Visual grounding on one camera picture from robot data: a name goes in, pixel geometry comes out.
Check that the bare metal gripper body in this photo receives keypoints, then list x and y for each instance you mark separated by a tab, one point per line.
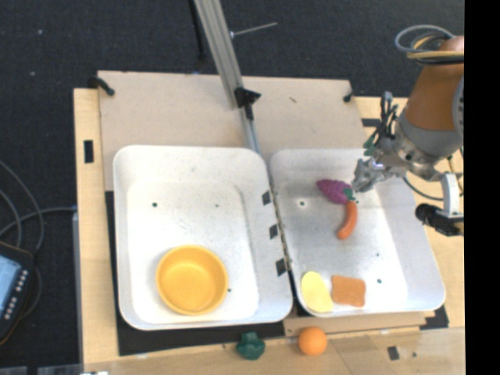
396	158

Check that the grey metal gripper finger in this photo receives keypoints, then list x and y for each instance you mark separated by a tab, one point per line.
363	172
371	182

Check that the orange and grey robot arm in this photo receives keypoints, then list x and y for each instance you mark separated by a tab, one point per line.
435	100

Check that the purple grapes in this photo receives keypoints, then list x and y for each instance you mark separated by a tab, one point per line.
332	190

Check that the orange carrot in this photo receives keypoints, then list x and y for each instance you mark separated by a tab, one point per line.
349	219

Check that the white plastic tray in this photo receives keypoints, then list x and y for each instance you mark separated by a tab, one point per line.
195	209
375	256

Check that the orange bread slice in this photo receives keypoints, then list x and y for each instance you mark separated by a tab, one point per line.
348	290

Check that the pale yellow oval slice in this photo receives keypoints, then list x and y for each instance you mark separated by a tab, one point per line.
315	292

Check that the orange ball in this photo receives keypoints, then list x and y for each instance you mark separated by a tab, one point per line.
312	341

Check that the brown cardboard board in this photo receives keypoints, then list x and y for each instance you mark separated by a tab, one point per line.
176	111

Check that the yellow bowl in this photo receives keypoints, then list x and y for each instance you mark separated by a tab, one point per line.
191	279

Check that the green broccoli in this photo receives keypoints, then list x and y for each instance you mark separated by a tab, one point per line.
251	347

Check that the black cylinder on white bracket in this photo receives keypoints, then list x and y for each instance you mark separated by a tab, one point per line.
437	217

